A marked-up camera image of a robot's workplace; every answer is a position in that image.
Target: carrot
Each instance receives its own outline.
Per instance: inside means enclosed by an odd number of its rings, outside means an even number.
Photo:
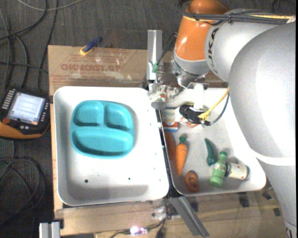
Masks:
[[[175,158],[175,142],[174,139],[168,131],[164,132],[165,144],[167,146],[167,154],[169,160],[174,160]]]
[[[185,159],[187,157],[188,148],[184,144],[185,137],[180,137],[180,143],[177,145],[175,149],[175,166],[178,176],[181,175]]]
[[[200,190],[198,184],[198,175],[194,171],[189,171],[184,178],[185,185],[189,189],[189,191],[196,193]]]

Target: dark wooden floor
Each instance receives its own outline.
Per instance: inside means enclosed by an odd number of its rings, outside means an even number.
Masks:
[[[46,47],[51,45],[84,46],[96,36],[102,36],[104,43],[114,48],[146,49],[148,29],[160,29],[163,43],[168,36],[177,31],[181,17],[176,12],[177,0],[84,0],[65,8],[54,10],[76,0],[21,0],[27,4],[49,11],[29,8],[17,0],[0,0],[0,37],[6,36],[5,24],[10,32],[21,31],[43,17],[35,27],[22,31],[19,37],[26,46],[28,59],[20,42],[12,38],[10,61],[31,64],[47,71]],[[229,8],[249,8],[275,10],[276,0],[221,0]],[[279,13],[295,14],[296,0],[281,0]],[[8,45],[6,39],[0,41],[0,61],[7,61]],[[0,64],[0,95],[5,83],[20,85],[24,66],[14,66],[9,81],[6,80],[8,68]],[[29,68],[25,81],[26,88],[48,92],[48,76],[35,67]],[[34,197],[34,204],[44,198],[33,210],[24,214],[11,214],[17,206],[30,196],[24,181],[9,172],[0,183],[0,237],[37,237],[38,223],[53,220],[51,134],[29,141],[11,142],[0,138],[0,158],[28,158],[37,163],[46,186],[40,187]],[[0,174],[4,164],[0,165]],[[19,167],[32,192],[36,184],[35,170]]]

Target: teal plate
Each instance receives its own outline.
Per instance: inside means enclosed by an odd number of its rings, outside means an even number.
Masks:
[[[130,111],[109,101],[83,101],[71,118],[72,147],[81,154],[108,159],[127,155],[134,145]]]

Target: can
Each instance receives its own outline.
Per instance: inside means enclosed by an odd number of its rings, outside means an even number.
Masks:
[[[249,175],[249,167],[236,163],[226,163],[225,177],[230,177],[239,180],[245,180]]]

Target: yellow wire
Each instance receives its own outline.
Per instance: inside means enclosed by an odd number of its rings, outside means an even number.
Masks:
[[[207,118],[209,118],[211,111],[225,98],[225,96],[228,94],[228,92],[229,92],[229,87],[225,91],[224,95],[213,106],[211,106],[206,112],[200,114],[198,116],[198,118],[201,118],[202,121],[205,121]]]

